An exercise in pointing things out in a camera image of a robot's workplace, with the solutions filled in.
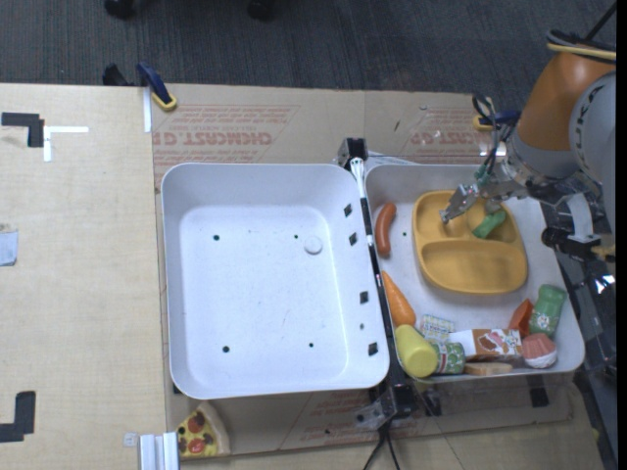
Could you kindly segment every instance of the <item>white tray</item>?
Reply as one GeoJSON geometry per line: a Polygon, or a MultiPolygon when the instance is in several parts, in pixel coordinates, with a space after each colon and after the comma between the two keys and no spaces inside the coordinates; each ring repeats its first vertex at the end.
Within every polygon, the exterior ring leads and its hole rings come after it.
{"type": "MultiPolygon", "coordinates": [[[[452,320],[457,330],[507,327],[520,303],[526,298],[536,302],[542,284],[564,288],[555,252],[541,241],[546,222],[540,203],[533,199],[506,202],[518,225],[528,261],[527,280],[518,290],[476,296],[440,289],[424,278],[411,232],[413,204],[428,191],[455,189],[460,183],[469,183],[475,170],[476,165],[385,164],[374,167],[365,179],[373,220],[385,203],[393,202],[397,206],[390,229],[391,255],[379,259],[380,269],[387,271],[404,292],[418,320],[422,314],[432,314],[452,320]]],[[[507,376],[570,372],[581,365],[585,345],[570,300],[563,305],[554,341],[557,362],[551,368],[517,367],[507,376]]],[[[467,374],[442,375],[422,381],[445,383],[479,378],[467,374]]]]}
{"type": "Polygon", "coordinates": [[[164,176],[162,201],[170,373],[182,393],[213,400],[384,379],[390,353],[351,173],[181,164],[164,176]]]}

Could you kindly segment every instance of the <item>yellow plate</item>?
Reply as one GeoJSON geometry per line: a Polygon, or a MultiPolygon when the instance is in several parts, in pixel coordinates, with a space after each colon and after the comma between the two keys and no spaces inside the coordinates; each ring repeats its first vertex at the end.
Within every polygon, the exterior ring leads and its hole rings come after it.
{"type": "Polygon", "coordinates": [[[505,221],[485,238],[472,234],[485,217],[485,200],[461,216],[442,222],[444,209],[454,190],[422,195],[413,205],[413,241],[425,278],[432,284],[475,295],[515,291],[527,279],[527,256],[511,211],[505,221]]]}

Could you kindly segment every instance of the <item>gray floor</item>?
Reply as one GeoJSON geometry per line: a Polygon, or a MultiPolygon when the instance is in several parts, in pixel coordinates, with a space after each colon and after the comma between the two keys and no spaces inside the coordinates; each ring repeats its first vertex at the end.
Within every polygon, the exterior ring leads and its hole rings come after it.
{"type": "MultiPolygon", "coordinates": [[[[100,85],[111,63],[137,82],[146,61],[165,82],[478,92],[519,110],[553,55],[545,32],[583,36],[615,0],[278,0],[267,23],[249,0],[135,0],[125,21],[104,1],[0,0],[0,82],[100,85]]],[[[615,43],[615,15],[596,38],[615,43]]],[[[591,305],[614,320],[615,352],[615,298],[591,305]]],[[[578,385],[611,470],[616,384],[584,331],[578,385]]]]}

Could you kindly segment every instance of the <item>pink cupcake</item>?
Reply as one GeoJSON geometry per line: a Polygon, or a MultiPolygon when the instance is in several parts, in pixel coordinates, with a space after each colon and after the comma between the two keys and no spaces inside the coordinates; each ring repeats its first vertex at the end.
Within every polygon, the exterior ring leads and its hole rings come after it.
{"type": "Polygon", "coordinates": [[[557,347],[544,333],[530,334],[522,340],[522,356],[529,367],[544,369],[557,360],[557,347]]]}

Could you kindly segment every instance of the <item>carrot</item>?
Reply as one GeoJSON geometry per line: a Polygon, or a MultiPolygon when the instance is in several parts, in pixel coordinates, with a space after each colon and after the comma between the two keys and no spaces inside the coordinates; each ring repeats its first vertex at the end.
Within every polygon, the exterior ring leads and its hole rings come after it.
{"type": "Polygon", "coordinates": [[[385,295],[388,299],[388,306],[394,326],[399,327],[404,324],[414,325],[415,312],[410,302],[408,302],[408,299],[386,271],[381,270],[381,276],[383,277],[383,288],[385,289],[385,295]]]}
{"type": "Polygon", "coordinates": [[[529,319],[533,311],[533,304],[526,299],[513,311],[511,320],[509,321],[509,329],[517,329],[520,338],[529,336],[529,319]]]}
{"type": "Polygon", "coordinates": [[[380,256],[389,256],[392,246],[390,245],[390,224],[396,215],[396,206],[387,203],[381,208],[379,216],[374,225],[374,241],[376,250],[380,256]]]}

